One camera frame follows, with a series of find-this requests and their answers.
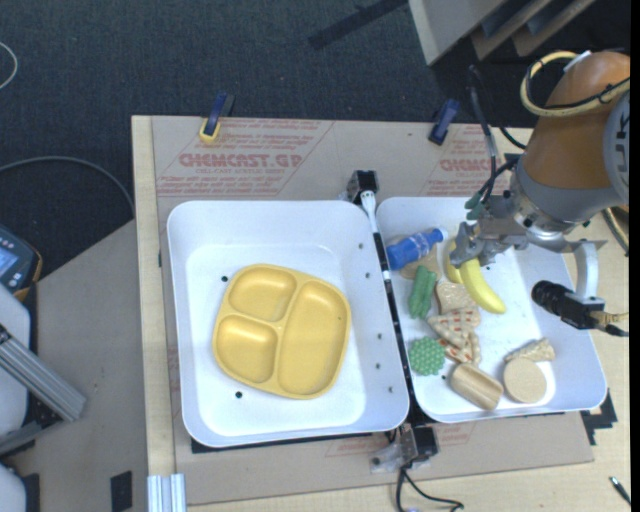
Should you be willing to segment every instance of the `blue bottle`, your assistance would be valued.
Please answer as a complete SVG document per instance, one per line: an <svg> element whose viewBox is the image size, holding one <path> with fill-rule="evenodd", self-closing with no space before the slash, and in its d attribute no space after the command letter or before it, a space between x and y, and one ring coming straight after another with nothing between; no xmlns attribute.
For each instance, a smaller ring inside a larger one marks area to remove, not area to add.
<svg viewBox="0 0 640 512"><path fill-rule="evenodd" d="M400 270L407 263L419 260L427 255L436 243L442 242L445 238L447 238L447 232L439 228L403 238L398 243L387 247L389 268Z"/></svg>

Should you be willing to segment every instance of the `yellow plate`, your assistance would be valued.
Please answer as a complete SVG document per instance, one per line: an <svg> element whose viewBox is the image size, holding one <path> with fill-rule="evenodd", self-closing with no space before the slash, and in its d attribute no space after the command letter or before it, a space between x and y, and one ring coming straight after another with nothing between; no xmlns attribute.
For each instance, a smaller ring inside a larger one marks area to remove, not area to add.
<svg viewBox="0 0 640 512"><path fill-rule="evenodd" d="M335 383L347 348L349 303L335 286L275 265L251 265L229 282L213 353L231 377L289 398Z"/></svg>

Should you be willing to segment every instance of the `banana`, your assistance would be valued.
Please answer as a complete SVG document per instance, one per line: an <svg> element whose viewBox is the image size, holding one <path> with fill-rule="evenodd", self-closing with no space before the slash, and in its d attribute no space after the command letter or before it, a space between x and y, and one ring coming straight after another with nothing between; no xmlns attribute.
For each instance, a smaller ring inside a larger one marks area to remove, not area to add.
<svg viewBox="0 0 640 512"><path fill-rule="evenodd" d="M482 309L496 314L502 314L507 310L502 299L485 281L478 258L465 261L460 265L460 277L471 298Z"/></svg>
<svg viewBox="0 0 640 512"><path fill-rule="evenodd" d="M451 264L451 260L449 259L449 254L456 248L455 240L452 240L449 243L449 246L444 252L444 272L447 275L447 278L452 283L463 284L462 276L460 275L460 271Z"/></svg>

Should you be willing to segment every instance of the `black floor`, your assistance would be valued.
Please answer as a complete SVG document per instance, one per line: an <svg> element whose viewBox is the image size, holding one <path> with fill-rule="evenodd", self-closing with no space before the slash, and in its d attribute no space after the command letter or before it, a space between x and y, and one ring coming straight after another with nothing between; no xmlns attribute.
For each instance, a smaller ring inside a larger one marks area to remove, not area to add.
<svg viewBox="0 0 640 512"><path fill-rule="evenodd" d="M80 158L132 194L132 115L205 116L224 89L237 117L428 121L455 98L456 121L475 122L465 84L476 64L489 122L532 127L518 86L536 56L630 54L630 37L631 0L598 0L529 58L507 42L478 62L463 39L428 67L401 0L0 0L0 42L19 59L0 89L0 224L40 250L47 274L130 220L124 195L89 167L1 169ZM0 84L12 65L0 48Z"/></svg>

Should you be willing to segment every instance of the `blue clamp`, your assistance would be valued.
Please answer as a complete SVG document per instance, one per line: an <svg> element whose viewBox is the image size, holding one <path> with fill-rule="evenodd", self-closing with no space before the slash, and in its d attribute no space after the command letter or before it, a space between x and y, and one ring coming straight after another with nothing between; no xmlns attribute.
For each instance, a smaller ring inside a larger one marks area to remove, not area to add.
<svg viewBox="0 0 640 512"><path fill-rule="evenodd" d="M431 133L429 134L429 140L431 142L434 142L439 146L442 145L444 138L447 136L449 124L451 124L453 118L456 117L459 108L460 102L452 99L445 101L436 116L433 128L431 128Z"/></svg>
<svg viewBox="0 0 640 512"><path fill-rule="evenodd" d="M218 136L218 133L220 132L219 119L222 117L223 110L227 104L227 96L227 93L224 91L220 91L216 96L216 101L211 109L211 114L209 114L208 119L204 120L202 127L200 128L199 135L202 142L210 144Z"/></svg>

